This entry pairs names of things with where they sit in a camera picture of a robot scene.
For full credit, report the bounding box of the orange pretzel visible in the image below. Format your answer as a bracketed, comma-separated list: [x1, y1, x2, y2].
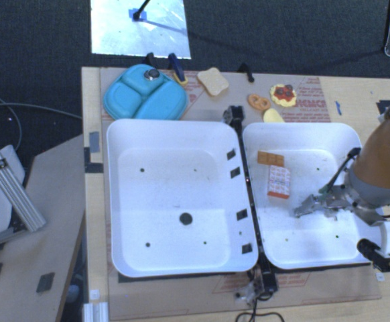
[247, 93, 271, 111]

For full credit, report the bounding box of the beige bread slice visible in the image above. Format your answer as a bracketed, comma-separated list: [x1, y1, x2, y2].
[196, 66, 231, 97]

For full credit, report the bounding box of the black block with thin wires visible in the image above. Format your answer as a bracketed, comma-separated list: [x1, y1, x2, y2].
[247, 269, 279, 302]
[222, 105, 247, 124]

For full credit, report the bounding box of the orange and white carton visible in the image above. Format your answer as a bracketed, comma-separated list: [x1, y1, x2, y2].
[267, 164, 291, 200]

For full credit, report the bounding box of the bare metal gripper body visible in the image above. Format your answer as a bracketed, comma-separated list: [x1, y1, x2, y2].
[314, 183, 362, 213]

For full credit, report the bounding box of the brown chocolate bar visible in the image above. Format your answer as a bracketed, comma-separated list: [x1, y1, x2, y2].
[257, 150, 285, 168]

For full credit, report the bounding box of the yellow and red pizza slice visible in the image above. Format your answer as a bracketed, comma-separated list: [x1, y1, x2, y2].
[269, 83, 298, 109]

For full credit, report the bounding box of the white plastic tray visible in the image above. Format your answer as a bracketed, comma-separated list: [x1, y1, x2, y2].
[106, 118, 260, 278]
[241, 122, 383, 270]

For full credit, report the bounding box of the brown cardboard board red print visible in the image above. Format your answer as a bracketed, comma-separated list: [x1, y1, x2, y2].
[99, 66, 383, 312]

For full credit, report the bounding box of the black cylinder on white bracket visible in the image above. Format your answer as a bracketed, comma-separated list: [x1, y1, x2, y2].
[356, 219, 390, 272]

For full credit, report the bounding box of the yellow oval chip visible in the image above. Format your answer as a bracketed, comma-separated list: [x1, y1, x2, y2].
[262, 107, 285, 124]

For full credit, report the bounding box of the blue divided plate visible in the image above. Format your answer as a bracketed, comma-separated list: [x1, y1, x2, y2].
[103, 63, 190, 121]

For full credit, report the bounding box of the thin black rod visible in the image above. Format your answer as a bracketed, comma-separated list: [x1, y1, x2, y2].
[234, 119, 269, 276]

